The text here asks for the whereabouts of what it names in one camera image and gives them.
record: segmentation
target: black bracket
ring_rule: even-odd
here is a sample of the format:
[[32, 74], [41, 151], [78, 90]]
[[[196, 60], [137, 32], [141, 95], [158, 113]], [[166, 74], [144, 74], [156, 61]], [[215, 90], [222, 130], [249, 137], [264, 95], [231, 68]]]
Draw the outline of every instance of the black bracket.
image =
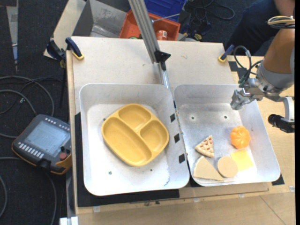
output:
[[165, 61], [171, 56], [169, 53], [162, 52], [162, 51], [155, 51], [154, 56], [157, 62], [160, 62], [161, 69], [166, 71], [167, 68], [165, 66]]

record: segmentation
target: cheese slice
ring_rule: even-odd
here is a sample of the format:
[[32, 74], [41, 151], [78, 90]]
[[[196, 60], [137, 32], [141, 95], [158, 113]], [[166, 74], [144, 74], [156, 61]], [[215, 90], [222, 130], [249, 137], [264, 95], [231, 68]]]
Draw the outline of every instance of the cheese slice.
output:
[[251, 161], [251, 158], [249, 157], [245, 149], [239, 150], [237, 152], [233, 152], [232, 154], [230, 154], [230, 156], [236, 162], [239, 171], [244, 171], [254, 166], [254, 164]]
[[195, 178], [212, 179], [217, 181], [224, 181], [224, 178], [218, 173], [218, 171], [206, 160], [204, 156], [201, 156], [195, 164], [193, 170], [193, 176]]

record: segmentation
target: aluminum rod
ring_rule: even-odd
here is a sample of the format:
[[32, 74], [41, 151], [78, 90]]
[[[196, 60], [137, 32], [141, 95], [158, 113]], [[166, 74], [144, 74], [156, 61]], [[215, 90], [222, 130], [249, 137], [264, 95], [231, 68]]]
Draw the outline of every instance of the aluminum rod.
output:
[[[160, 51], [160, 48], [153, 29], [153, 23], [149, 17], [145, 2], [144, 0], [128, 0], [128, 2], [131, 6], [136, 23], [140, 29], [151, 62], [157, 63], [158, 61], [155, 57], [154, 52]], [[161, 68], [161, 64], [159, 64], [158, 67], [160, 69], [162, 84], [167, 89], [170, 89], [167, 71]]]

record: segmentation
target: pizza slice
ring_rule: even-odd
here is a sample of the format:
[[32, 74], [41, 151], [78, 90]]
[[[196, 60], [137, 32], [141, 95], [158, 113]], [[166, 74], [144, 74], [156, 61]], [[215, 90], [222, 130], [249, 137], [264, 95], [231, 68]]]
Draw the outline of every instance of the pizza slice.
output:
[[215, 156], [212, 142], [212, 135], [209, 135], [201, 143], [195, 146], [197, 152], [207, 157], [213, 158]]

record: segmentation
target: blue box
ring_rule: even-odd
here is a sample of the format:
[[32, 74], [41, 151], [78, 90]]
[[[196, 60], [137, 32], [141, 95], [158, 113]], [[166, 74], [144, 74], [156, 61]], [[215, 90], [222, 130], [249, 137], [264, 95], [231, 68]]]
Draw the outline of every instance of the blue box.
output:
[[[144, 0], [150, 13], [161, 17], [179, 14], [187, 0]], [[179, 16], [168, 18], [178, 22]]]

